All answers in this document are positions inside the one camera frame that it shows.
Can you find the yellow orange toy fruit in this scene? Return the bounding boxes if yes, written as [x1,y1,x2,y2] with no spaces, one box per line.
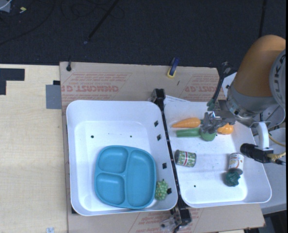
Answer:
[217,123,235,135]

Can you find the white plastic tray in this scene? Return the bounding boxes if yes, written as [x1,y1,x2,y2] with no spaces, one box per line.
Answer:
[66,100,178,216]
[163,100,272,209]

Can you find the green grapes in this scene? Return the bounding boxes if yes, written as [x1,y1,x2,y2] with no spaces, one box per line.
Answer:
[154,179,170,201]

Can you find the green broccoli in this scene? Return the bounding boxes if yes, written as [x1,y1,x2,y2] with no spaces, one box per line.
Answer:
[224,170,242,187]

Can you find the green pea can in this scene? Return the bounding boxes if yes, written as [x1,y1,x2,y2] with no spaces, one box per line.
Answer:
[174,150,197,168]

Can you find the orange carrot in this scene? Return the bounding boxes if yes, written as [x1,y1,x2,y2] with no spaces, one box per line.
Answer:
[171,117,202,129]

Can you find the white and orange can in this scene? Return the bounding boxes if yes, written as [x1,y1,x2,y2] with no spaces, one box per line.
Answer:
[228,152,245,176]

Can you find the black block with thin wires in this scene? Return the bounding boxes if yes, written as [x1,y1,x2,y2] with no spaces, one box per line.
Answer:
[172,205,193,228]
[150,88,166,104]

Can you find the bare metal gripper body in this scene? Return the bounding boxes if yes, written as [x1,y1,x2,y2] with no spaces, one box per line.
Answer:
[214,100,255,126]

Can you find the black cylinder on white bracket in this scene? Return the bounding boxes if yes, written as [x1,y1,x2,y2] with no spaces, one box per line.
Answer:
[240,121,274,164]

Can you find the brown cardboard board, red print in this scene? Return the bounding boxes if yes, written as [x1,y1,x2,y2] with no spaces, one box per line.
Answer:
[59,61,266,233]

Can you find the blue divided plate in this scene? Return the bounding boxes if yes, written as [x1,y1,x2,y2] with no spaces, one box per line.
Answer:
[94,145,158,210]

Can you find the thin black rod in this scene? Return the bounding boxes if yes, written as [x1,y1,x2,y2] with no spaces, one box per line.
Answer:
[158,98,187,212]

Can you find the white paper sheet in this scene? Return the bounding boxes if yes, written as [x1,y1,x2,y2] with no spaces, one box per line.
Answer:
[164,95,191,104]

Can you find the green toy vegetable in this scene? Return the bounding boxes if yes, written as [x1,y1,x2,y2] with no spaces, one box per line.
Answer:
[176,127,218,142]

